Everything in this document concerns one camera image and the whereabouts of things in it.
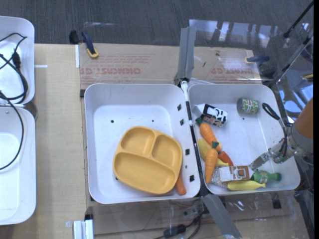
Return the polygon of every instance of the blue clamp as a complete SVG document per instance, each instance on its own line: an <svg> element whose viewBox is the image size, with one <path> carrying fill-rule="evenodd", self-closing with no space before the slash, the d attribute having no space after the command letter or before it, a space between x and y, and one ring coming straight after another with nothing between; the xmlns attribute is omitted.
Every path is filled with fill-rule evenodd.
<svg viewBox="0 0 319 239"><path fill-rule="evenodd" d="M83 36L84 42L86 43L86 46L87 46L86 51L88 52L89 56L91 58L97 58L99 56L99 53L96 50L96 48L93 46L93 43L89 34L85 30L83 30L81 32L81 35Z"/></svg>

